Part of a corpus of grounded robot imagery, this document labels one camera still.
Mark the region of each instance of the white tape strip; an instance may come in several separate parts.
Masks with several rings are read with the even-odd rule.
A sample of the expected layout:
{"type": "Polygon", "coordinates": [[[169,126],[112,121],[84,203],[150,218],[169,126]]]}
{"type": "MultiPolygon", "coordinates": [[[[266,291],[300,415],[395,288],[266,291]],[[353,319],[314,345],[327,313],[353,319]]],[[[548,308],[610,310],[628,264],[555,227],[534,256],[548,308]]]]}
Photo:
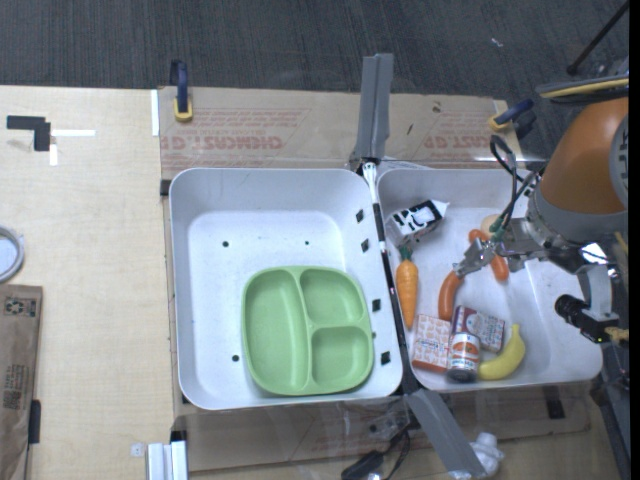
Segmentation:
{"type": "Polygon", "coordinates": [[[52,140],[49,144],[49,165],[58,165],[58,144],[52,140]]]}
{"type": "Polygon", "coordinates": [[[51,130],[52,137],[95,137],[95,130],[51,130]]]}
{"type": "Polygon", "coordinates": [[[160,135],[160,118],[158,111],[158,91],[151,91],[151,136],[160,135]]]}

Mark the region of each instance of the toy carrot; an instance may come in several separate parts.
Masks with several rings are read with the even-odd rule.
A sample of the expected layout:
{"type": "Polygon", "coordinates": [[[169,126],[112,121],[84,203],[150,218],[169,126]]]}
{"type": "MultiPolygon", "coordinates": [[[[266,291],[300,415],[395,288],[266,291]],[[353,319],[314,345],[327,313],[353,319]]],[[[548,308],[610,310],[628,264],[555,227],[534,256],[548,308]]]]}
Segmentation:
{"type": "Polygon", "coordinates": [[[407,246],[400,247],[400,256],[402,261],[396,268],[396,290],[404,324],[411,329],[418,300],[418,267],[411,261],[411,250],[407,246]]]}

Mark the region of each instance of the cardboard box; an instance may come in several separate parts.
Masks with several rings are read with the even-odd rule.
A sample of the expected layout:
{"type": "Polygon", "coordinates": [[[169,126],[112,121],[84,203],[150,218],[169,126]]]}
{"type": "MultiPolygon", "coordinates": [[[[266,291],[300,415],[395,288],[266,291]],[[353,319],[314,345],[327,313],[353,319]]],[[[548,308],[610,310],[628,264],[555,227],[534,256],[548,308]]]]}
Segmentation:
{"type": "Polygon", "coordinates": [[[444,373],[449,354],[451,324],[429,315],[419,314],[415,324],[415,337],[411,351],[411,364],[444,373]]]}
{"type": "Polygon", "coordinates": [[[491,352],[502,348],[505,321],[472,308],[457,306],[451,320],[451,333],[468,332],[480,338],[480,346],[491,352]]]}
{"type": "MultiPolygon", "coordinates": [[[[158,90],[162,179],[191,167],[341,168],[358,135],[360,94],[191,87],[193,119],[173,113],[176,88],[158,90]]],[[[388,161],[429,167],[499,167],[489,153],[490,116],[502,100],[392,94],[388,161]]],[[[515,131],[504,139],[522,160],[515,131]]]]}
{"type": "Polygon", "coordinates": [[[396,247],[433,231],[444,218],[449,203],[428,199],[387,219],[387,239],[396,247]]]}

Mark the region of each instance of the small can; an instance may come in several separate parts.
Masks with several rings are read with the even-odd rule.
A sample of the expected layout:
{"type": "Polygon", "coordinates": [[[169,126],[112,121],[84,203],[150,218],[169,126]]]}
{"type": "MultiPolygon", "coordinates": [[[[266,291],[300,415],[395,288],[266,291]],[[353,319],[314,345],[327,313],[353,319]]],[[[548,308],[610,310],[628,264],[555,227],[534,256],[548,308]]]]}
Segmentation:
{"type": "Polygon", "coordinates": [[[451,335],[447,377],[456,382],[473,382],[478,376],[480,362],[480,338],[469,332],[451,335]]]}

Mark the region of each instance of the orange sausage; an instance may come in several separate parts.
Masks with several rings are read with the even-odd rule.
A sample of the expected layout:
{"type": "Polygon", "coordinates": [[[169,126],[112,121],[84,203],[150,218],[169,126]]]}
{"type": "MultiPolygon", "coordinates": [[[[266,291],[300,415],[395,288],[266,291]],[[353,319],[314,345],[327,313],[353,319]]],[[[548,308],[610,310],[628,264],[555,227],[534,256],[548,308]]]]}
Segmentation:
{"type": "Polygon", "coordinates": [[[444,278],[438,295],[438,318],[441,320],[450,322],[453,318],[453,303],[456,291],[463,280],[464,277],[458,277],[453,270],[444,278]]]}
{"type": "MultiPolygon", "coordinates": [[[[476,238],[480,240],[487,241],[489,240],[489,235],[487,235],[481,229],[472,229],[469,231],[469,242],[473,242],[476,238]]],[[[498,256],[497,254],[491,260],[491,269],[493,270],[493,275],[498,281],[506,281],[509,277],[509,266],[507,265],[507,260],[505,260],[502,256],[498,256]]]]}

